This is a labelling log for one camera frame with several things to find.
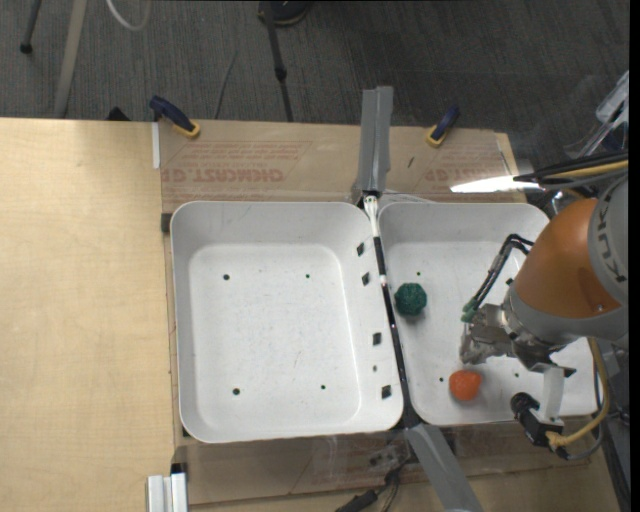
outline orange ball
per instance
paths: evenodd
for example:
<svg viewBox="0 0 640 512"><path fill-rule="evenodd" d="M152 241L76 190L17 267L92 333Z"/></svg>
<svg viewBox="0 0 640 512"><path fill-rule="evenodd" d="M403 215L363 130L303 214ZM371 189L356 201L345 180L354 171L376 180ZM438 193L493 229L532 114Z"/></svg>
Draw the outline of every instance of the orange ball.
<svg viewBox="0 0 640 512"><path fill-rule="evenodd" d="M449 377L449 391L462 402L473 400L480 390L482 375L472 370L458 370Z"/></svg>

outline wooden table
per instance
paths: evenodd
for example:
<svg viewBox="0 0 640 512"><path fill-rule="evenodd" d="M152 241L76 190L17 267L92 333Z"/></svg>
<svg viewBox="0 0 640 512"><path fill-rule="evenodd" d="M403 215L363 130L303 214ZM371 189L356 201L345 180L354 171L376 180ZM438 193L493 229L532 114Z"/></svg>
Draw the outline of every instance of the wooden table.
<svg viewBox="0 0 640 512"><path fill-rule="evenodd" d="M147 476L167 474L174 452L150 126L5 118L0 134L0 502L143 511ZM488 511L618 508L600 452L579 467L471 485ZM333 511L352 495L199 510ZM442 506L415 484L392 510Z"/></svg>

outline gray carpet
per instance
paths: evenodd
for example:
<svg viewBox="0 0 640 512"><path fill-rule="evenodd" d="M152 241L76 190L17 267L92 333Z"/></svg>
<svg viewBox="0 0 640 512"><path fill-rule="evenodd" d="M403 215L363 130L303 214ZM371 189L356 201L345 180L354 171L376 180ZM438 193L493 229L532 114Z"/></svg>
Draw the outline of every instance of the gray carpet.
<svg viewBox="0 0 640 512"><path fill-rule="evenodd" d="M115 2L141 18L138 2ZM0 0L0 116L51 117L72 0L44 1L34 52L18 47L31 0ZM189 116L214 117L235 51L221 119L285 121L257 2L153 2L130 32L90 0L67 118L115 106L152 120L160 95ZM364 88L395 89L392 124L429 126L453 103L457 126L509 133L534 165L566 158L629 68L630 0L315 2L278 29L294 120L359 124Z"/></svg>

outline white container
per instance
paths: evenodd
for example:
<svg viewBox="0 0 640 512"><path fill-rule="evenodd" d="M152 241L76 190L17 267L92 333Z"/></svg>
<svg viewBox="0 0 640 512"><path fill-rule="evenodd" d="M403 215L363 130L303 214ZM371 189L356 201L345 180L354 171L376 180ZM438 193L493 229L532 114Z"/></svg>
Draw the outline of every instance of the white container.
<svg viewBox="0 0 640 512"><path fill-rule="evenodd" d="M394 203L379 219L392 292L419 282L429 296L417 320L396 315L416 412L437 425L512 419L513 394L542 390L541 375L517 360L477 366L484 383L473 403L455 402L447 381L461 367L462 305L505 237L535 240L546 216L523 204ZM194 438L328 436L398 423L404 401L362 210L346 203L187 203L173 215L171 242L180 415ZM515 276L520 261L512 253L500 283ZM496 285L487 301L499 304L505 291ZM578 369L566 381L562 414L592 412L586 343L554 360Z"/></svg>

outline textured green ball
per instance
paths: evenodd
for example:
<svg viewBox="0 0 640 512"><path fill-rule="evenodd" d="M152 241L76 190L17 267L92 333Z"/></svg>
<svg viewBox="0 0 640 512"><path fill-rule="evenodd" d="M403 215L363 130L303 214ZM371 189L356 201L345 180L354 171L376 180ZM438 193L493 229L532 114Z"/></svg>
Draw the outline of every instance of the textured green ball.
<svg viewBox="0 0 640 512"><path fill-rule="evenodd" d="M427 305L427 292L418 283L404 283L393 297L403 316L417 316Z"/></svg>

